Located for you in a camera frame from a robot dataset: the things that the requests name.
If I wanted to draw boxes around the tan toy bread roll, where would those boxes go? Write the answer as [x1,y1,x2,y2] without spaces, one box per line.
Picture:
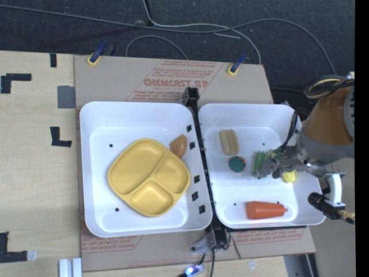
[218,129,240,156]

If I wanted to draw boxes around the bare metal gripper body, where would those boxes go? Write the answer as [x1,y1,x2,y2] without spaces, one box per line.
[270,149,330,179]

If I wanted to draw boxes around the black cylinder on white bracket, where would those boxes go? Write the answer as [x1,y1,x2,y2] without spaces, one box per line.
[307,172,347,220]

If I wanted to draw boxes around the green toy vegetable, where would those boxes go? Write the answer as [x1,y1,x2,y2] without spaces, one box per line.
[252,150,272,177]

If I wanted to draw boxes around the brown toy croissant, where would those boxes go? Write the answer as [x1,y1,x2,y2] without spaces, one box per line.
[168,134,189,159]

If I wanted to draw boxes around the yellow toy corn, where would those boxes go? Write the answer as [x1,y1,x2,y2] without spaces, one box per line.
[281,170,298,184]

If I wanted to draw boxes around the thin black rod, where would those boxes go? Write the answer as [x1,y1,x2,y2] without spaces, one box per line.
[190,104,222,234]

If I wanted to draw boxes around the green and orange round toy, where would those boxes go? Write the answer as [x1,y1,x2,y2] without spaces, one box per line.
[228,155,247,173]

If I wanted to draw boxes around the yellow divided plate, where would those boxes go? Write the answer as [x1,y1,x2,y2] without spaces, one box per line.
[107,137,192,218]

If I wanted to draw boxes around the white plastic tray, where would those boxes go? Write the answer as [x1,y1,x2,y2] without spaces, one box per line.
[198,102,327,230]
[79,100,214,239]

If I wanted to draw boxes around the orange toy carrot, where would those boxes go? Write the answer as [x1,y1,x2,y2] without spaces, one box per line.
[245,200,289,221]

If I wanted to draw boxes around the brown cardboard board red print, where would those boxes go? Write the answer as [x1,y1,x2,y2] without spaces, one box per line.
[73,55,317,272]

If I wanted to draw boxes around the black block with thin wires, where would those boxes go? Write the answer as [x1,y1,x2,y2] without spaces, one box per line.
[178,87,201,108]
[189,226,232,256]

